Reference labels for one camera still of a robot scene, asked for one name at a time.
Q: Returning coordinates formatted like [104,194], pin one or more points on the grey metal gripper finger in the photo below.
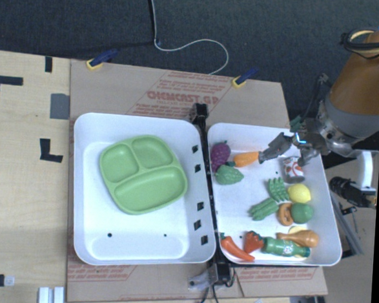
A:
[275,147]
[307,156]

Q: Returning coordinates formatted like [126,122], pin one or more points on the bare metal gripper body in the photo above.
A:
[320,137]

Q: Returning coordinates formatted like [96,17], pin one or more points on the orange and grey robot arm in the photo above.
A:
[355,91]

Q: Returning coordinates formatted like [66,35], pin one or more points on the white and orange small can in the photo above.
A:
[292,171]

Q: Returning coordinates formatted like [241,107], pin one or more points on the orange carrot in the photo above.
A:
[245,159]

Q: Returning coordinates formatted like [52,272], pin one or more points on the yellow lemon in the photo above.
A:
[299,193]

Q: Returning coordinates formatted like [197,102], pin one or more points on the green bean bundle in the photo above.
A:
[278,189]
[263,209]

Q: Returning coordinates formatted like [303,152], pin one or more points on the white plastic tray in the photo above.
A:
[138,238]
[251,194]

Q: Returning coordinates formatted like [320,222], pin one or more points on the green strawberry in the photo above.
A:
[228,175]

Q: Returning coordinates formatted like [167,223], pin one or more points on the purple grapes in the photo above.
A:
[220,154]

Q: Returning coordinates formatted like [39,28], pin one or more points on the green lime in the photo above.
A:
[301,213]

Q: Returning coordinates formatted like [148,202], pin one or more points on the brown pretzel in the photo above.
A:
[282,215]

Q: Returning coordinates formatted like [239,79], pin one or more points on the pale yellow round slice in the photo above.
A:
[295,229]

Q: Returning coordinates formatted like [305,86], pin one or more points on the thin black rod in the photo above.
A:
[210,184]

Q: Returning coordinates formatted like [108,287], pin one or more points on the brown chicken drumstick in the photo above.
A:
[303,238]

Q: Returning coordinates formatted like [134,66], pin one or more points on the green plastic bottle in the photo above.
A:
[283,247]

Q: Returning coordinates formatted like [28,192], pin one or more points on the red strawberry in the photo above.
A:
[252,242]

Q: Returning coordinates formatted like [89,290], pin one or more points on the red-orange chili pepper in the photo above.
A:
[234,248]

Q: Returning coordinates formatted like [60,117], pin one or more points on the green divided plate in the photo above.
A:
[142,176]

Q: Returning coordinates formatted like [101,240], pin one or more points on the brown cardboard board red print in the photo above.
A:
[116,90]

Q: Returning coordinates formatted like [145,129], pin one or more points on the black cylinder on white bracket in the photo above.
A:
[351,191]

